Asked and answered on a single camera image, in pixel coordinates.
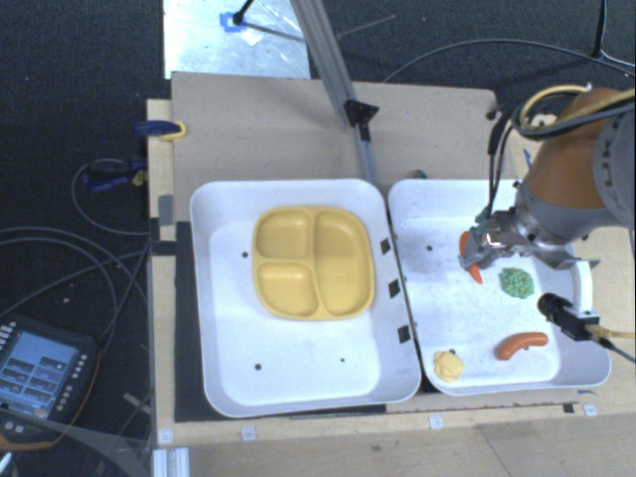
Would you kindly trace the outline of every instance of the white tray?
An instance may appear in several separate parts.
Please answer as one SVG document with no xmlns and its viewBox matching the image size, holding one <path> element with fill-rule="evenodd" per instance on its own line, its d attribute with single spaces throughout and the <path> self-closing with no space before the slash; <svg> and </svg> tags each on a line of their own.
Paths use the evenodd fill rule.
<svg viewBox="0 0 636 477">
<path fill-rule="evenodd" d="M 268 312 L 254 289 L 250 252 L 254 224 L 284 206 L 344 209 L 367 227 L 376 297 L 361 315 L 338 321 L 287 320 Z M 203 377 L 220 413 L 246 417 L 367 405 L 409 398 L 419 387 L 419 361 L 408 326 L 380 192 L 360 180 L 216 182 L 191 201 Z"/>
<path fill-rule="evenodd" d="M 514 204 L 512 182 L 503 182 L 495 210 Z M 546 292 L 591 309 L 591 276 L 587 263 L 555 271 L 540 261 L 502 258 L 482 270 L 479 285 L 457 259 L 462 232 L 486 205 L 484 181 L 404 180 L 389 193 L 397 252 L 428 379 L 442 392 L 473 395 L 503 391 L 594 386 L 610 372 L 607 351 L 592 342 L 574 342 L 546 321 L 537 308 Z M 535 294 L 526 300 L 505 294 L 499 273 L 517 267 L 531 275 Z M 549 342 L 499 361 L 494 349 L 508 336 L 544 332 Z M 453 383 L 434 372 L 435 352 L 454 350 L 464 372 Z"/>
</svg>

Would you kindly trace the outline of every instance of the yellow plate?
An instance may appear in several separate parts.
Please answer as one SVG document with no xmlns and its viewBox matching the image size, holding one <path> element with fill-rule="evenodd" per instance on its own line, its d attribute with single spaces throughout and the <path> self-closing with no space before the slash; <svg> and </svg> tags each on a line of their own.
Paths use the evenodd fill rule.
<svg viewBox="0 0 636 477">
<path fill-rule="evenodd" d="M 295 320 L 336 320 L 365 311 L 375 296 L 365 225 L 332 207 L 280 207 L 254 228 L 253 280 L 260 302 Z"/>
</svg>

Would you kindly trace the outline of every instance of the toy sausage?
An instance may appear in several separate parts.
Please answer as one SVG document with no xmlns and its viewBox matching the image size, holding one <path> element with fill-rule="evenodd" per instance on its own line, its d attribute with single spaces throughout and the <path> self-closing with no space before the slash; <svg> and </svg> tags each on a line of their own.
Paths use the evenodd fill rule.
<svg viewBox="0 0 636 477">
<path fill-rule="evenodd" d="M 545 346 L 548 336 L 543 332 L 522 332 L 506 338 L 497 348 L 497 359 L 508 361 L 518 350 L 529 346 Z"/>
</svg>

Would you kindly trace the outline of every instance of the touchscreen display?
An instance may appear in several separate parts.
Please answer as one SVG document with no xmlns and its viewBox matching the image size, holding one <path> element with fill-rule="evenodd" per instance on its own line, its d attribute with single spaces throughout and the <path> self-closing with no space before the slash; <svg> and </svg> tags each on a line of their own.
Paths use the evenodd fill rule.
<svg viewBox="0 0 636 477">
<path fill-rule="evenodd" d="M 0 363 L 2 406 L 47 418 L 77 353 L 72 346 L 19 333 Z"/>
</svg>

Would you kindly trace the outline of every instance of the black carpet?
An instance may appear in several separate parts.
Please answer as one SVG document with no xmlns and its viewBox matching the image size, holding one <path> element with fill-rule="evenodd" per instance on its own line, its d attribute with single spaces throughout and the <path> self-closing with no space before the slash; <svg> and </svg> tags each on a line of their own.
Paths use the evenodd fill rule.
<svg viewBox="0 0 636 477">
<path fill-rule="evenodd" d="M 539 41 L 582 53 L 593 49 L 600 0 L 324 0 L 337 32 L 396 17 L 344 34 L 341 49 L 353 80 L 380 81 L 414 57 L 474 39 Z M 636 0 L 609 0 L 603 47 L 634 62 Z M 70 188 L 82 165 L 100 158 L 143 157 L 132 137 L 144 101 L 168 97 L 163 80 L 162 0 L 0 0 L 0 231 L 50 227 L 79 234 L 116 255 L 140 251 L 145 238 L 92 227 L 74 209 Z M 633 78 L 587 60 L 521 45 L 461 47 L 425 59 L 392 82 L 490 88 L 503 105 L 561 82 L 617 88 Z M 99 194 L 79 186 L 79 201 L 99 222 L 147 229 L 143 188 L 120 186 Z M 44 232 L 1 234 L 0 244 Z M 21 241 L 0 246 L 0 311 L 34 290 L 90 265 L 57 243 Z M 134 268 L 136 258 L 125 260 Z M 128 283 L 111 267 L 122 295 Z M 140 283 L 144 284 L 145 269 Z M 67 282 L 24 304 L 20 312 L 76 332 L 99 335 L 111 318 L 106 283 L 98 272 Z M 78 426 L 140 440 L 149 417 L 125 393 L 149 389 L 147 311 L 132 291 L 112 347 Z M 16 456 L 21 476 L 96 474 L 100 454 L 64 439 L 52 449 Z M 104 467 L 103 475 L 115 470 Z"/>
</svg>

